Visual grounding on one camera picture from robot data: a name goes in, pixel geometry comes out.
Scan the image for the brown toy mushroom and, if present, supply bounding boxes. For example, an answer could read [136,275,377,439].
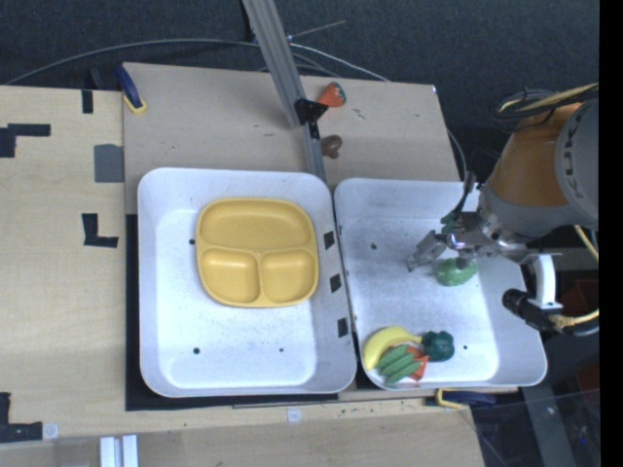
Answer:
[320,134,344,161]

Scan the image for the pale wood board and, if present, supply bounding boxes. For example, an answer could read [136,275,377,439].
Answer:
[122,61,520,404]

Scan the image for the green pea pods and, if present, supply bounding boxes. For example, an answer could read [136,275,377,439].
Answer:
[374,342,422,386]

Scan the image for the dark green broccoli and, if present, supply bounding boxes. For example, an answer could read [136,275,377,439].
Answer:
[420,329,457,364]

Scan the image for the orange carrot piece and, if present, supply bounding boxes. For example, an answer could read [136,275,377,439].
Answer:
[405,344,431,381]

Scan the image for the white plastic tray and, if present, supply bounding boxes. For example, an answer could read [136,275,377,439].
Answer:
[136,165,358,400]
[332,177,549,393]

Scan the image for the light green toy vegetable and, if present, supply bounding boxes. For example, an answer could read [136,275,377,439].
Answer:
[433,256,480,288]

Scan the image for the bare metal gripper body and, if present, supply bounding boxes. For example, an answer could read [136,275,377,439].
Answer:
[443,210,532,265]

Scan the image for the orange strawberry with green top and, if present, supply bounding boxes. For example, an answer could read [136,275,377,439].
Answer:
[317,81,348,109]

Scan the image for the yellow banana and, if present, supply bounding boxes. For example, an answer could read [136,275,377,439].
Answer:
[360,325,424,373]

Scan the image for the black cylinder on white bracket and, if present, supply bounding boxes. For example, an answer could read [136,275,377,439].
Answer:
[501,253,567,333]

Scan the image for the yellow divided plate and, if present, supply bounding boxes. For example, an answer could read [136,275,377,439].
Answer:
[195,197,320,309]

